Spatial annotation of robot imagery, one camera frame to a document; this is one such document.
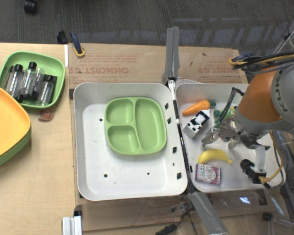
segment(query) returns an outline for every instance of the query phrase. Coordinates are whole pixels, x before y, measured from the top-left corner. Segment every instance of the gray floor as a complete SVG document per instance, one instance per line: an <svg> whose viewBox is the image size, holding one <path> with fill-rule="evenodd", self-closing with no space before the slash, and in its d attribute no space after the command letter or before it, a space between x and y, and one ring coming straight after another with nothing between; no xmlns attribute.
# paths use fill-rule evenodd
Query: gray floor
<svg viewBox="0 0 294 235"><path fill-rule="evenodd" d="M56 44L60 30L82 43L230 47L271 54L294 21L294 0L0 0L0 42Z"/></svg>

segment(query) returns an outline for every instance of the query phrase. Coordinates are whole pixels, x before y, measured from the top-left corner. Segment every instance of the stack of plates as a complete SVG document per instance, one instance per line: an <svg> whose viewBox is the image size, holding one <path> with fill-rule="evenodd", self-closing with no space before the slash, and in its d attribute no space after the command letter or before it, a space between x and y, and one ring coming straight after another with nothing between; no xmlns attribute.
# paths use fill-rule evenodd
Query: stack of plates
<svg viewBox="0 0 294 235"><path fill-rule="evenodd" d="M0 165L17 154L30 137L29 115L11 95L0 88Z"/></svg>

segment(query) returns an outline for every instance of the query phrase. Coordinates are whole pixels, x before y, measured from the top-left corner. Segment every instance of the yellow banana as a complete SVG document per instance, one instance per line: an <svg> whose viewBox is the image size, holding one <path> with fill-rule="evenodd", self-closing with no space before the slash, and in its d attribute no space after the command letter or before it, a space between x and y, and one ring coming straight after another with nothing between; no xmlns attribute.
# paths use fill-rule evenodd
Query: yellow banana
<svg viewBox="0 0 294 235"><path fill-rule="evenodd" d="M204 164L212 159L224 160L224 161L227 161L229 164L232 163L232 160L230 160L227 157L226 153L219 149L210 149L210 150L204 151L203 153L200 154L198 158L198 163Z"/></svg>

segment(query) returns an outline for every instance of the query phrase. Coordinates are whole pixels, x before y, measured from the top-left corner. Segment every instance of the white plastic tray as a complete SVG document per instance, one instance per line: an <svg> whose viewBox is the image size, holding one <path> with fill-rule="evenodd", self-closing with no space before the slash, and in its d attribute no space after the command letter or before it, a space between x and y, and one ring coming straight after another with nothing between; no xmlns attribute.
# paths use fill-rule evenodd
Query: white plastic tray
<svg viewBox="0 0 294 235"><path fill-rule="evenodd" d="M215 107L211 107L209 123L206 123L193 139L182 132L189 165L193 170L191 173L192 182L199 191L208 193L264 188L262 184L253 184L248 179L248 176L243 173L243 170L240 167L240 162L243 159L249 159L254 163L256 162L255 150L247 149L243 144L237 144L235 148L229 149L228 143L222 141L220 138L212 144L205 145L205 147L201 144L201 139L205 137L207 130L214 125L215 120L213 117L213 111L222 111L224 109L232 87L236 87L244 92L247 86L247 84L180 84L176 87L175 95L178 103L182 129L189 122L189 120L194 117L182 117L182 111L203 99L215 99L217 101L217 105ZM238 105L241 99L242 97L239 94L236 94L232 106ZM258 140L258 142L262 145L271 146L271 148L266 151L264 165L264 169L267 171L267 176L271 176L278 169L271 137L267 134ZM210 160L207 162L209 165L221 168L221 183L219 185L195 181L195 169L198 157L203 151L208 149L221 149L225 151L228 157L233 161L231 164L220 160ZM281 180L281 174L279 173L269 182L269 184L271 186L275 186L278 185Z"/></svg>
<svg viewBox="0 0 294 235"><path fill-rule="evenodd" d="M77 182L83 197L103 201L173 196L185 191L186 170L172 95L167 87L155 83L83 83L76 87L73 96ZM110 148L104 126L106 104L129 96L149 97L160 104L167 131L167 143L161 151L135 156Z"/></svg>

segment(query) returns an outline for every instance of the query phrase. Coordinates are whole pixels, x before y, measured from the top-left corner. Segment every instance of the yellow cable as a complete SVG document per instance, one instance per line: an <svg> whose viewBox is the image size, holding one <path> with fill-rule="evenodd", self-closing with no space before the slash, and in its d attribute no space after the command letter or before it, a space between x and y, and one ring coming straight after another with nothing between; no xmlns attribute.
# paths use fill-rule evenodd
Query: yellow cable
<svg viewBox="0 0 294 235"><path fill-rule="evenodd" d="M273 142L273 146L275 147L275 149L276 149L276 151L277 151L277 153L278 153L278 155L279 155L279 157L280 157L280 160L281 160L281 162L280 162L280 166L279 166L279 168L270 176L270 177L268 177L268 178L266 178L266 177L263 177L263 176L260 176L259 177L259 179L260 179L260 182L262 183L262 184L265 184L265 183L268 183L268 182L270 182L280 171L281 171L281 169L282 169L282 167L283 167L283 158L282 158L282 156L281 156L281 153L280 153L280 149L279 149L279 147L277 146L277 144L276 144L276 142L275 142L275 140L274 140L274 137L273 137L273 134L272 134L272 132L270 132L270 136L271 136L271 139L272 139L272 142Z"/></svg>
<svg viewBox="0 0 294 235"><path fill-rule="evenodd" d="M267 64L267 62L273 62L273 61L276 61L276 60L282 60L282 59L287 59L287 58L292 58L294 57L294 54L289 54L289 55L285 55L285 56L279 56L279 57L272 57L270 59L267 59L267 60L263 60L261 62L258 62L258 63L255 63L255 64ZM235 61L235 62L232 62L232 58L229 58L229 64L230 65L242 65L242 64L246 64L247 62L242 62L242 61Z"/></svg>

